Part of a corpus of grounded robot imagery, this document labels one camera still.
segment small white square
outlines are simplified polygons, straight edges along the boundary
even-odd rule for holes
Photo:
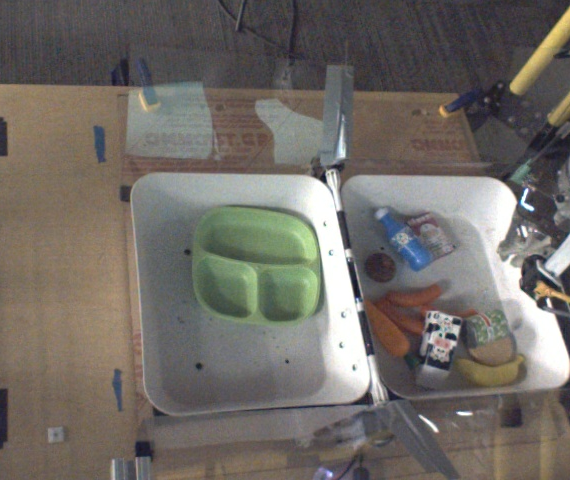
[[[49,427],[47,429],[48,443],[62,443],[65,441],[65,427]]]

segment gray fabric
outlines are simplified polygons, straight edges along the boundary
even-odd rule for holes
[[[236,12],[239,0],[225,0]],[[505,77],[515,48],[536,46],[570,0],[297,0],[296,51],[305,56],[299,87],[322,88],[310,66],[348,59],[357,90],[452,91]],[[288,0],[249,0],[247,26],[287,43]],[[247,33],[215,0],[0,0],[0,82],[110,83],[119,59],[137,52],[165,60],[152,66],[179,77],[192,50],[225,56],[235,85],[269,86],[273,72],[249,74],[247,56],[269,65],[282,51]],[[249,79],[241,82],[243,76]],[[212,78],[225,84],[228,75]]]

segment yellow banana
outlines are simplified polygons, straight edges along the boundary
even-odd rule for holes
[[[496,387],[511,384],[518,377],[520,364],[525,358],[518,354],[516,359],[500,366],[485,366],[469,359],[456,359],[454,364],[459,372],[472,384],[483,387]]]

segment brown ball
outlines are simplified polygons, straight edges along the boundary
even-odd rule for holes
[[[387,254],[375,252],[365,260],[365,273],[377,283],[387,283],[396,274],[396,263]]]

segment white plastic container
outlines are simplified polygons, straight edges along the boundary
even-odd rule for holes
[[[452,372],[439,390],[418,386],[405,361],[374,341],[385,385],[409,398],[473,396],[553,389],[569,379],[570,360],[553,315],[519,288],[520,272],[500,261],[516,200],[490,178],[356,176],[342,190],[363,293],[439,282],[438,308],[501,307],[508,316],[525,374],[504,388],[471,386]],[[314,315],[293,327],[244,325],[213,317],[193,293],[191,248],[200,217],[222,205],[249,205],[301,217],[317,233],[323,290]],[[434,214],[457,244],[420,272],[397,261],[392,281],[364,275],[369,254],[389,250],[374,211]],[[369,369],[338,219],[328,188],[296,175],[151,174],[133,187],[131,208],[143,337],[143,380],[160,411],[192,415],[249,409],[349,404],[366,394]]]

